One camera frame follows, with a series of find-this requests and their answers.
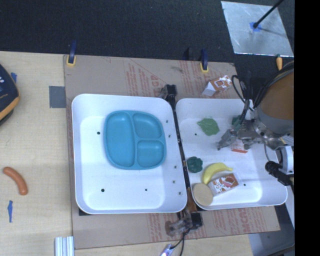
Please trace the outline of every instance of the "white tray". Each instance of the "white tray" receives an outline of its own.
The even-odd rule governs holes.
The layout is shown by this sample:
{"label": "white tray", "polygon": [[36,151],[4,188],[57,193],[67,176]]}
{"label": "white tray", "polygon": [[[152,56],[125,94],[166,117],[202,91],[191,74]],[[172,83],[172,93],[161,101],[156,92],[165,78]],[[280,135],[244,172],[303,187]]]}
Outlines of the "white tray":
{"label": "white tray", "polygon": [[[232,167],[240,179],[241,186],[215,196],[211,205],[198,205],[204,210],[281,205],[287,200],[287,188],[265,170],[268,160],[263,144],[255,144],[247,153],[233,152],[229,146],[217,150],[221,136],[231,128],[232,118],[240,115],[243,108],[244,103],[240,99],[184,98],[176,104],[186,160],[190,157],[202,159],[203,169],[212,163],[222,162]],[[197,122],[204,118],[213,118],[217,122],[220,131],[216,135],[207,136],[201,130]],[[274,151],[268,150],[268,156],[274,161],[277,159]],[[188,173],[191,188],[201,182],[202,173],[203,170]]]}
{"label": "white tray", "polygon": [[[173,213],[187,204],[186,184],[170,104],[161,98],[81,94],[71,105],[75,196],[88,214]],[[108,161],[105,119],[114,111],[141,111],[163,126],[164,162],[153,169],[119,169]]]}

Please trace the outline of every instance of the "blue plate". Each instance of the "blue plate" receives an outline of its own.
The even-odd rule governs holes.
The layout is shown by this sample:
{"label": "blue plate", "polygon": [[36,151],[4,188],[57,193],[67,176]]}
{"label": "blue plate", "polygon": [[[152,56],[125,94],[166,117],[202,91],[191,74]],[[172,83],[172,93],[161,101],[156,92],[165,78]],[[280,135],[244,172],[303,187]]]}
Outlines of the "blue plate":
{"label": "blue plate", "polygon": [[110,113],[105,119],[103,139],[108,160],[120,169],[153,169],[166,158],[162,124],[149,113],[132,110]]}

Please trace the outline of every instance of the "yellow banana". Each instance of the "yellow banana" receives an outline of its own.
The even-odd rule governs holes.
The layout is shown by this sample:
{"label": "yellow banana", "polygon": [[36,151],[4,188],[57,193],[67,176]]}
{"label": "yellow banana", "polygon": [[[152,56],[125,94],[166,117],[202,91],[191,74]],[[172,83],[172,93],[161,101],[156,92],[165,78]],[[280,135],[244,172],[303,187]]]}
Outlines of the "yellow banana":
{"label": "yellow banana", "polygon": [[202,174],[202,182],[204,184],[208,184],[212,178],[212,176],[218,172],[222,171],[232,171],[232,168],[226,166],[223,162],[215,162],[207,166]]}

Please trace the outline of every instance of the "toy sausage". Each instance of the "toy sausage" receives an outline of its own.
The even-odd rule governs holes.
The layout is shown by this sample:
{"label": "toy sausage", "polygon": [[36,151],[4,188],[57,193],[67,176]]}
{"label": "toy sausage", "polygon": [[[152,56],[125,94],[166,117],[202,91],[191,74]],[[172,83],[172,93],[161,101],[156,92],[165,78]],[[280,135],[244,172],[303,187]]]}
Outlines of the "toy sausage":
{"label": "toy sausage", "polygon": [[12,178],[18,186],[20,195],[24,196],[28,193],[27,184],[24,178],[13,168],[5,167],[3,168],[3,173]]}

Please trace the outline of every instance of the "silver metal sheet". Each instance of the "silver metal sheet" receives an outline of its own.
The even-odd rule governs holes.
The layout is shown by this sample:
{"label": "silver metal sheet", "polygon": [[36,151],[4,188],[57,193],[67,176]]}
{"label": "silver metal sheet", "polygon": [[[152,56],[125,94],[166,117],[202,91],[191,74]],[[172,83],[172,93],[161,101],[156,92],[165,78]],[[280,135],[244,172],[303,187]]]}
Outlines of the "silver metal sheet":
{"label": "silver metal sheet", "polygon": [[253,28],[272,6],[227,1],[221,4],[234,53],[294,56],[277,8]]}

